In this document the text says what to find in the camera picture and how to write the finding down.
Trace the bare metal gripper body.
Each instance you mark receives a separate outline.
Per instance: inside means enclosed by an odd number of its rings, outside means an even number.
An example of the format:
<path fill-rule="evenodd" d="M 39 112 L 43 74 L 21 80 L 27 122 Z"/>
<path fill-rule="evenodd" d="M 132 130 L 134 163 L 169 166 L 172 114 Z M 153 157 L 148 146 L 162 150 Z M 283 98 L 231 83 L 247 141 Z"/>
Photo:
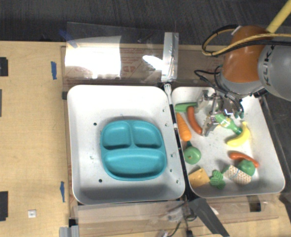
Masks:
<path fill-rule="evenodd" d="M 244 118 L 245 111 L 241 104 L 241 99 L 228 92 L 215 90 L 209 94 L 209 90 L 202 90 L 197 98 L 197 111 L 202 110 L 211 104 L 209 114 L 215 115 L 222 113 L 227 117 Z"/>

